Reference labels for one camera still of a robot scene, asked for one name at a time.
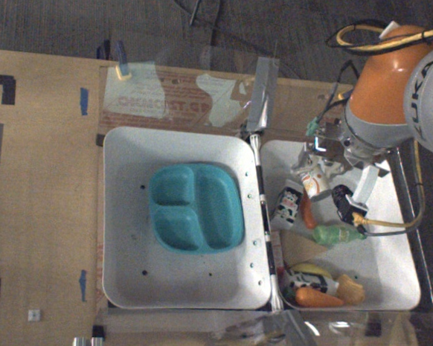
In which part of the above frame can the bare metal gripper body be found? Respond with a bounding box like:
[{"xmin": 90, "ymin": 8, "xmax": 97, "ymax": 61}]
[{"xmin": 311, "ymin": 118, "xmax": 389, "ymax": 170}]

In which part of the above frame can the white and orange carton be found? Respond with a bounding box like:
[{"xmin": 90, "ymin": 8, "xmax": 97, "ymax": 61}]
[{"xmin": 297, "ymin": 163, "xmax": 334, "ymax": 204}]

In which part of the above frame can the white cow print carton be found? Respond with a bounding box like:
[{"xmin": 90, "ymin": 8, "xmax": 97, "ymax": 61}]
[{"xmin": 269, "ymin": 178, "xmax": 305, "ymax": 233}]

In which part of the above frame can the orange sausage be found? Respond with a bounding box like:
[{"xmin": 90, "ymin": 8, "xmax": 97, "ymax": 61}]
[{"xmin": 297, "ymin": 189, "xmax": 321, "ymax": 231}]

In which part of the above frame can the green plastic bottle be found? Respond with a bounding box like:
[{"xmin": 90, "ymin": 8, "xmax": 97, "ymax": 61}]
[{"xmin": 311, "ymin": 222, "xmax": 368, "ymax": 251}]

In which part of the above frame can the tan pizza slice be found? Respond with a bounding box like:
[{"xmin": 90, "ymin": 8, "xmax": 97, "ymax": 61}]
[{"xmin": 278, "ymin": 229, "xmax": 333, "ymax": 270}]

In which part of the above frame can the blue divided plate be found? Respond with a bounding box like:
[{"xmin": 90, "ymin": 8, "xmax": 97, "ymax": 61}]
[{"xmin": 144, "ymin": 158, "xmax": 251, "ymax": 259}]

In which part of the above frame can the yellow banana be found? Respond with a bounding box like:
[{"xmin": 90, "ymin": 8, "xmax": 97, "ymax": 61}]
[{"xmin": 289, "ymin": 261, "xmax": 335, "ymax": 281}]

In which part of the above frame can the white plastic tray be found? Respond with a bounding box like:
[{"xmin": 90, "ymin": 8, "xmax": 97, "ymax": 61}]
[
  {"xmin": 246, "ymin": 137, "xmax": 433, "ymax": 321},
  {"xmin": 89, "ymin": 124, "xmax": 285, "ymax": 321}
]

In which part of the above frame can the white cow print bottle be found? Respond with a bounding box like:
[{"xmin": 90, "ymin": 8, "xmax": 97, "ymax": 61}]
[{"xmin": 280, "ymin": 269, "xmax": 341, "ymax": 297}]

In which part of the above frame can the yellow biscuit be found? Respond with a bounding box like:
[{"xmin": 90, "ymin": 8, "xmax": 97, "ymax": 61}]
[{"xmin": 334, "ymin": 273, "xmax": 368, "ymax": 307}]

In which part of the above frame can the brown cardboard board red print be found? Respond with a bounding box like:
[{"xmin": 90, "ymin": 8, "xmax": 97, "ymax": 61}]
[{"xmin": 79, "ymin": 61, "xmax": 359, "ymax": 346}]

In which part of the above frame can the orange carrot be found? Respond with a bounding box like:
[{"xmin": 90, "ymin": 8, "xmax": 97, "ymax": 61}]
[{"xmin": 294, "ymin": 285, "xmax": 346, "ymax": 311}]

